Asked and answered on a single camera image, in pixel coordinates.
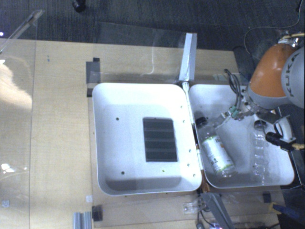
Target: bottle label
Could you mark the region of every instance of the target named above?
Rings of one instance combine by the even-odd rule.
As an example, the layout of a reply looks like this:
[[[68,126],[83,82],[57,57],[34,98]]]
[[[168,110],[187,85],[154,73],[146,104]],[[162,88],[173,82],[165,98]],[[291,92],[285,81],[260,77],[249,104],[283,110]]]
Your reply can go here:
[[[202,147],[205,149],[208,159],[216,173],[234,165],[224,149],[224,145],[219,136],[215,135],[205,139]]]

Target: white cable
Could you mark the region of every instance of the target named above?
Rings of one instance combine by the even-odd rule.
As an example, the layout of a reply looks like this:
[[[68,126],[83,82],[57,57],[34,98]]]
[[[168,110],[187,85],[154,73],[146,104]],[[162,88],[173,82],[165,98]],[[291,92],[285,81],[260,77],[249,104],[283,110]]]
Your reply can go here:
[[[300,22],[300,15],[301,15],[302,4],[303,4],[303,0],[301,0],[301,3],[300,3],[300,8],[299,8],[299,13],[298,13],[297,22],[294,23],[293,25],[284,26],[284,27],[258,26],[258,27],[254,27],[254,28],[249,29],[249,30],[246,32],[246,34],[244,35],[244,48],[246,49],[247,53],[251,55],[251,53],[248,51],[247,46],[246,46],[246,37],[247,37],[247,34],[248,34],[250,31],[255,30],[255,29],[260,29],[260,28],[268,28],[268,29],[286,29],[286,28],[290,28],[290,27],[293,27],[293,26],[297,25],[297,24]]]

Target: bottle with white label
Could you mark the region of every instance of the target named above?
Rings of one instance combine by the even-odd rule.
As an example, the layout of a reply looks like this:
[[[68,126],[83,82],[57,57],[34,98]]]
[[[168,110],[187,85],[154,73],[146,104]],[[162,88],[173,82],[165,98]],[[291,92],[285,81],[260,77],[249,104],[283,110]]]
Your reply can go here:
[[[200,146],[206,153],[215,174],[220,179],[237,174],[235,165],[226,152],[214,126],[208,123],[205,117],[200,117],[196,120],[196,127]]]

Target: plastic bottle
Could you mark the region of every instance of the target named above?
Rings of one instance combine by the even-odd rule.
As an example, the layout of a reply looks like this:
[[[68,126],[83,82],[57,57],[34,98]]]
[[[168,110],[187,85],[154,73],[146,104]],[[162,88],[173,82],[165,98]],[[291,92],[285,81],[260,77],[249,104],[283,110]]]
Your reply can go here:
[[[257,120],[254,122],[252,131],[250,131],[252,153],[251,165],[253,168],[253,180],[260,184],[265,184],[269,178],[268,157],[266,157],[266,147],[268,142],[265,139],[264,129],[267,127],[266,122]]]
[[[217,135],[214,125],[207,122],[205,117],[200,117],[196,120],[196,127],[201,149],[205,151],[218,178],[224,179],[237,174],[235,165]]]

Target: bottle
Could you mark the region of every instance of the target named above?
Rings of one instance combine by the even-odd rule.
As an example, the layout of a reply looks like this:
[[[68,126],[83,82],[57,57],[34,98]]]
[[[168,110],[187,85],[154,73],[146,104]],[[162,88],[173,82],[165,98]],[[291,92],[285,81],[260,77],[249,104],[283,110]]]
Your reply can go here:
[[[264,129],[267,127],[265,121],[257,120],[254,122],[252,131],[250,131],[252,152],[251,165],[253,169],[253,180],[264,185],[269,178],[268,157],[266,147],[268,142],[265,139]]]
[[[205,117],[196,120],[198,140],[201,148],[206,153],[215,174],[219,179],[232,177],[237,174],[232,159],[224,148],[220,137],[212,123],[208,123]]]

